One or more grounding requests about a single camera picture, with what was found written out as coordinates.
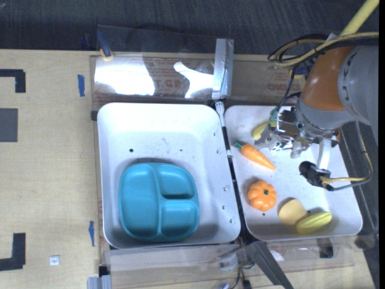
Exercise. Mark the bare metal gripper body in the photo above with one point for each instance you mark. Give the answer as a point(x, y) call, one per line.
point(290, 125)

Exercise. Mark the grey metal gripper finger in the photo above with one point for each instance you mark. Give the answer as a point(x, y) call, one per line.
point(297, 150)
point(264, 139)

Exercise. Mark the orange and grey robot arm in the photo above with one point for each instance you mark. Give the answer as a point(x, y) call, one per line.
point(326, 83)

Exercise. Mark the yellow banana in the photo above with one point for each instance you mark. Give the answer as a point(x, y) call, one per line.
point(259, 130)

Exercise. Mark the orange carrot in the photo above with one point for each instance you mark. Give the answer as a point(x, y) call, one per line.
point(255, 155)

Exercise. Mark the white plastic tray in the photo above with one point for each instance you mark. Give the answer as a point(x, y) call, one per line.
point(168, 137)
point(300, 188)

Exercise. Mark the orange pumpkin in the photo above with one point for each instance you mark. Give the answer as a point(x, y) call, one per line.
point(261, 196)

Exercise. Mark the pale yellow round fruit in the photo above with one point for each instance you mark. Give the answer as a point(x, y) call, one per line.
point(290, 212)

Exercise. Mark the yellow-green ridged fruit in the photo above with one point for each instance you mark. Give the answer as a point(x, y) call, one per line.
point(314, 222)

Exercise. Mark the blue divided plate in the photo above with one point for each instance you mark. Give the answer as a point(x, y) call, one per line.
point(150, 203)

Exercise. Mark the black cylinder on white bracket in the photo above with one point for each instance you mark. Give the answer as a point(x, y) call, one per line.
point(312, 171)

